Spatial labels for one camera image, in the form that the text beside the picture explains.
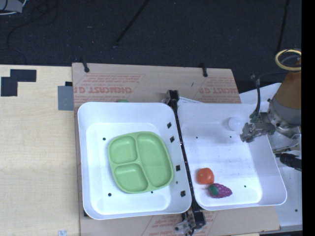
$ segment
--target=black fabric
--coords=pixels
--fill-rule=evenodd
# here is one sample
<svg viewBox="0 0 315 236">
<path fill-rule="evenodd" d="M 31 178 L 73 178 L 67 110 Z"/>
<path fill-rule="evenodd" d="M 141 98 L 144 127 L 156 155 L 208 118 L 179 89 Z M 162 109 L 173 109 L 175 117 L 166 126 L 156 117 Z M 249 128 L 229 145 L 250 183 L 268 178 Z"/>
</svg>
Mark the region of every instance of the black fabric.
<svg viewBox="0 0 315 236">
<path fill-rule="evenodd" d="M 254 89 L 251 74 L 270 73 L 261 86 L 283 81 L 281 32 L 281 50 L 301 49 L 302 0 L 149 0 L 114 45 L 145 1 L 29 0 L 23 13 L 0 16 L 0 63 L 203 63 L 232 69 L 243 92 Z"/>
</svg>

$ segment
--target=wooden surface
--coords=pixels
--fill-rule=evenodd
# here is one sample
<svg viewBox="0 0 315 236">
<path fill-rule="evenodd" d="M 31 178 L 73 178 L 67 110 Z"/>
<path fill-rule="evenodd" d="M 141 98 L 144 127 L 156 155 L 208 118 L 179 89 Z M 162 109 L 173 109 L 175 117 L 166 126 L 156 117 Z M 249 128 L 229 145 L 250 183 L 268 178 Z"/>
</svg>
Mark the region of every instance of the wooden surface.
<svg viewBox="0 0 315 236">
<path fill-rule="evenodd" d="M 0 235 L 80 235 L 74 116 L 57 98 L 71 67 L 1 65 L 0 76 L 10 69 L 36 69 L 37 80 L 0 97 Z"/>
</svg>

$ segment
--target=red fruit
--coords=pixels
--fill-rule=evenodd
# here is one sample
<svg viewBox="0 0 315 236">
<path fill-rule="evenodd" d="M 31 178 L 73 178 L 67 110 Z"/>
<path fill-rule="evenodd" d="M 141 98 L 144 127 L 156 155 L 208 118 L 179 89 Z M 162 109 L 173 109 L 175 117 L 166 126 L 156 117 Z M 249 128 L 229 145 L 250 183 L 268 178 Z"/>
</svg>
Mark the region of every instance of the red fruit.
<svg viewBox="0 0 315 236">
<path fill-rule="evenodd" d="M 225 198 L 232 195 L 230 188 L 219 183 L 213 183 L 209 185 L 208 190 L 210 192 L 210 196 L 216 199 Z"/>
</svg>

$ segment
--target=tomato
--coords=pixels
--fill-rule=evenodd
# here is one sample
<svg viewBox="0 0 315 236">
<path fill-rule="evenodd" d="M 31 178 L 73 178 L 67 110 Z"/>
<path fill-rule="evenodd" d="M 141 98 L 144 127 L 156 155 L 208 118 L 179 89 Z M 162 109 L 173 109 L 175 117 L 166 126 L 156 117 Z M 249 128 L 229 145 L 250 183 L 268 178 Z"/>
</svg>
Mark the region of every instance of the tomato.
<svg viewBox="0 0 315 236">
<path fill-rule="evenodd" d="M 197 182 L 199 184 L 213 184 L 215 182 L 215 176 L 211 169 L 202 168 L 197 172 Z"/>
</svg>

